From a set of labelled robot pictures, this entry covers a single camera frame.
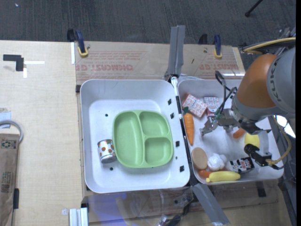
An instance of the brown round object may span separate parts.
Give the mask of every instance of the brown round object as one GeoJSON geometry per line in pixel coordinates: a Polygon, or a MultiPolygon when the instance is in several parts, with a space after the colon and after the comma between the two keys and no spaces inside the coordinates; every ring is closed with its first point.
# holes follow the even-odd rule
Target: brown round object
{"type": "Polygon", "coordinates": [[[207,162],[208,162],[207,154],[202,148],[200,147],[194,148],[191,152],[191,159],[192,159],[193,166],[196,169],[200,170],[200,169],[205,169],[207,167],[207,162]]]}

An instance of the gray floor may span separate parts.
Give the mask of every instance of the gray floor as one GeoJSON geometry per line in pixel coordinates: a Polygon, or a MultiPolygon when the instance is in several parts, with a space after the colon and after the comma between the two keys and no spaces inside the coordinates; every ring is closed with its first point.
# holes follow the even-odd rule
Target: gray floor
{"type": "MultiPolygon", "coordinates": [[[[0,40],[67,41],[80,29],[87,41],[169,43],[170,27],[185,25],[185,43],[204,33],[212,43],[243,44],[277,39],[296,26],[296,0],[0,0],[0,40]]],[[[245,69],[256,55],[242,54],[245,69]]],[[[280,185],[295,223],[295,140],[280,185]]]]}

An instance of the brown paper bag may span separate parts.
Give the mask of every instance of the brown paper bag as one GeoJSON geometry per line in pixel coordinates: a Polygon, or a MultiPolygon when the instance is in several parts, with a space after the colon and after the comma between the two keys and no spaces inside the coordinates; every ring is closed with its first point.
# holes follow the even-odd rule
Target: brown paper bag
{"type": "Polygon", "coordinates": [[[18,161],[19,135],[0,134],[0,225],[11,226],[18,161]]]}

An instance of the can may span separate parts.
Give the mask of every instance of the can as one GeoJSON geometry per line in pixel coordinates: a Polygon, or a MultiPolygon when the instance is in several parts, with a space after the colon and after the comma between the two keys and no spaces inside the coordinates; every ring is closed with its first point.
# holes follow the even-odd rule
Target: can
{"type": "Polygon", "coordinates": [[[110,163],[116,161],[117,157],[114,150],[114,144],[111,139],[105,139],[97,143],[98,154],[101,163],[110,163]]]}

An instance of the banana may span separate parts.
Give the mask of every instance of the banana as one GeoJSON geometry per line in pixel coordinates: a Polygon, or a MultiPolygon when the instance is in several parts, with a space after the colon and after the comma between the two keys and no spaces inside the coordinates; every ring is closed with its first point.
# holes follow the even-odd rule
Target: banana
{"type": "Polygon", "coordinates": [[[206,182],[219,182],[219,181],[235,181],[240,179],[240,174],[234,171],[215,171],[210,173],[206,178],[206,182]]]}

